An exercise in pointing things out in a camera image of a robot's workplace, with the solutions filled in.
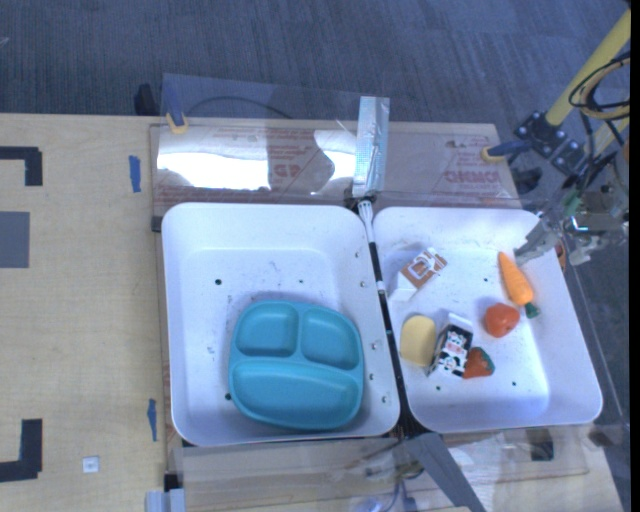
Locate cow print milk carton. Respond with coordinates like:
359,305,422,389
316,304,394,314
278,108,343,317
426,312,475,379

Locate white plastic tray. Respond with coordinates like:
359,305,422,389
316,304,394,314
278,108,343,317
160,201,402,448
371,205,604,435

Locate yellow toy cheese block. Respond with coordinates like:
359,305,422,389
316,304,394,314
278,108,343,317
399,314,438,368

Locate blue divided plate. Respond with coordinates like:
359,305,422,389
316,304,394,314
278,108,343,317
227,299,366,433

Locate red strawberry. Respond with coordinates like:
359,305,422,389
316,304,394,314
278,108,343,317
461,346,497,380

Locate brown cardboard board red print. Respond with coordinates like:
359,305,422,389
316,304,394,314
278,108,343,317
148,121,592,482

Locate orange carrot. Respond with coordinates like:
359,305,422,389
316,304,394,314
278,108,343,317
496,250,542,320

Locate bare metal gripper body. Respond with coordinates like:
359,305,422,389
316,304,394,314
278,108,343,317
561,183,630,250

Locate brown and white carton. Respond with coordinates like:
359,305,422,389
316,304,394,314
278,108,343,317
396,246,449,294

